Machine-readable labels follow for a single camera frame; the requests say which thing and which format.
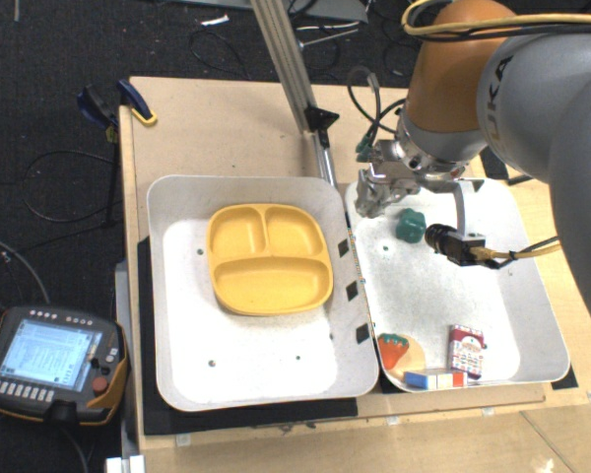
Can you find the red and white carton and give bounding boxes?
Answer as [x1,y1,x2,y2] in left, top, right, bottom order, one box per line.
[446,323,487,380]

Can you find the pale wood board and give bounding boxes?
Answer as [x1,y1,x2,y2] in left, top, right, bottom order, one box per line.
[127,75,591,451]

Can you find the orange and white cube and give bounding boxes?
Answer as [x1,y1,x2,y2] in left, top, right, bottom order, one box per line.
[435,370,469,390]

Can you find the white plastic tray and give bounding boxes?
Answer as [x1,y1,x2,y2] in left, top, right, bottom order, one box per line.
[146,173,380,413]
[344,177,571,394]

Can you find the red toy strawberry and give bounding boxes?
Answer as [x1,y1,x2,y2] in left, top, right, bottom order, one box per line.
[377,332,411,371]

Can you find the blue and white box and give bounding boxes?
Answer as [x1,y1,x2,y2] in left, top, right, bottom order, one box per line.
[403,370,444,391]

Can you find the yellow divided plate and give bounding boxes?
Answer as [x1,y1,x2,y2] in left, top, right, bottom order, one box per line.
[205,203,335,317]

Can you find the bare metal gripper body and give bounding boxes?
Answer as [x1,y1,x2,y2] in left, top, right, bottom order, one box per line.
[368,138,468,202]

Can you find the black cylinder on white bracket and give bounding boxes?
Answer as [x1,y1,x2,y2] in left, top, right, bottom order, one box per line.
[424,177,489,268]

